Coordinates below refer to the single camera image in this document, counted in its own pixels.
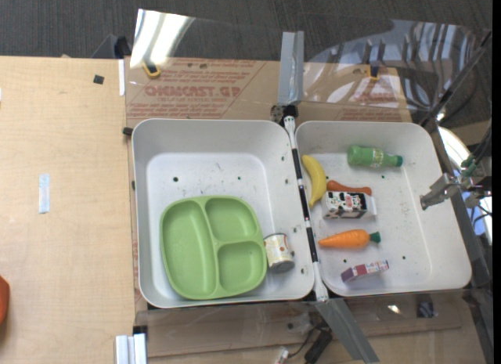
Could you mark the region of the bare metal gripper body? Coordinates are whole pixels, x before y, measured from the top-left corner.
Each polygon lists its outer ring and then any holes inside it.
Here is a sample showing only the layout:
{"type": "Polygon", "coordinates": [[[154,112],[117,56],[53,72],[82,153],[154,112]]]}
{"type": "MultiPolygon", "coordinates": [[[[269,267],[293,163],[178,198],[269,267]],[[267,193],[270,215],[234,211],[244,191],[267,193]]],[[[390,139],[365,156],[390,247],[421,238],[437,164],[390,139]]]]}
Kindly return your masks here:
{"type": "Polygon", "coordinates": [[[492,195],[492,176],[459,177],[459,184],[464,192],[468,192],[476,199],[490,197],[492,195]]]}

